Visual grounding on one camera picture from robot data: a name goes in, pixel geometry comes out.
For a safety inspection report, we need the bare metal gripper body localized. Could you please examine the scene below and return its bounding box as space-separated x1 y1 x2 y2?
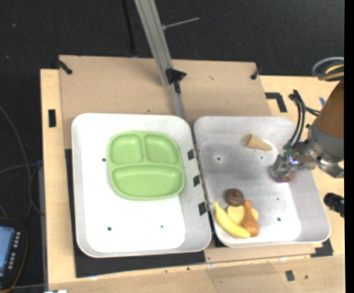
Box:
292 140 345 179

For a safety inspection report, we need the tan ice cream cone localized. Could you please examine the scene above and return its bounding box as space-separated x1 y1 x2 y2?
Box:
244 133 273 152

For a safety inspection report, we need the white plastic tray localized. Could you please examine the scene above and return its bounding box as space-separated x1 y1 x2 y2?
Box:
192 115 332 249
70 112 213 259

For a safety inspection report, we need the brown doughnut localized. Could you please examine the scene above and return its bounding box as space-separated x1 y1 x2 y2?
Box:
224 187 245 206

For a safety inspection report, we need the green divided plate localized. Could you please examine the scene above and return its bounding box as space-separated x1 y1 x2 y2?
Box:
106 130 186 201

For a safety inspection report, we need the orange-brown chicken drumstick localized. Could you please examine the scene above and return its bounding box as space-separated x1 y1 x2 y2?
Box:
239 199 261 237

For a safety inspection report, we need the pale yellow slice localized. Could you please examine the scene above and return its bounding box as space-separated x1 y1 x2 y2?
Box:
226 204 259 226

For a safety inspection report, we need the purple round object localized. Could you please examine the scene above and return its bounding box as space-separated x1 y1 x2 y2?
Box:
273 169 295 184

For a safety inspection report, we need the brown cardboard board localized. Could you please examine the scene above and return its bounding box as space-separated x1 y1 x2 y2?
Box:
57 54 322 264

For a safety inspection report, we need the yellow banana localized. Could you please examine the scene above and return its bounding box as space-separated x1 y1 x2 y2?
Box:
212 201 251 239

